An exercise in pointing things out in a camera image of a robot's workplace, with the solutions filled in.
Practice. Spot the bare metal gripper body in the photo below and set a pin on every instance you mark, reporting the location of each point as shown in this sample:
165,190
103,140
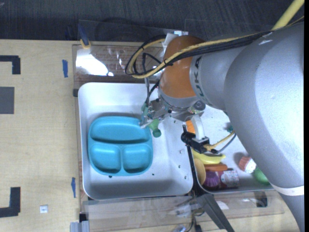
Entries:
158,109

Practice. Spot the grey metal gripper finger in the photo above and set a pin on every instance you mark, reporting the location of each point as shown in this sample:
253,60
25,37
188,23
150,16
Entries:
145,125

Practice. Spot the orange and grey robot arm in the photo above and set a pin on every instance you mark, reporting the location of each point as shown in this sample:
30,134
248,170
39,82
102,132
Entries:
253,93

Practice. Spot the blue divided plate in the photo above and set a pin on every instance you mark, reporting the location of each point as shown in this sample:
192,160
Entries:
113,129

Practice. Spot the orange carrot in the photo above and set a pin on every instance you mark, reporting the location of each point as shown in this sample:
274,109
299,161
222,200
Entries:
190,127

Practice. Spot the white plastic tray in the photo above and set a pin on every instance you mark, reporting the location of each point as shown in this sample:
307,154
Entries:
217,132
166,173

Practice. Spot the thin black rod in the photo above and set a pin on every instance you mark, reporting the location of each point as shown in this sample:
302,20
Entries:
192,175

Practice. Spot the yellow round biscuit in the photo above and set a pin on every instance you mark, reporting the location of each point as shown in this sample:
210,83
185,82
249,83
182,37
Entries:
200,171

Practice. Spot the yellow banana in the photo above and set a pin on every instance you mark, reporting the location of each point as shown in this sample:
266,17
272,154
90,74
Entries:
210,158

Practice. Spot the orange sausage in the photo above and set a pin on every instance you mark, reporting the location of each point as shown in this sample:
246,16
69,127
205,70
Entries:
217,167

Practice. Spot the orange and white cupcake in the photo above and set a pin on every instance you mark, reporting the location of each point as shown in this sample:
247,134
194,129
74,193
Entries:
246,164

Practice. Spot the green round toy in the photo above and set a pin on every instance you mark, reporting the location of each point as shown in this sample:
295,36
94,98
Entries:
260,176

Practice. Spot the small white square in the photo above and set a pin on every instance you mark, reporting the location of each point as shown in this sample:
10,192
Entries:
43,209

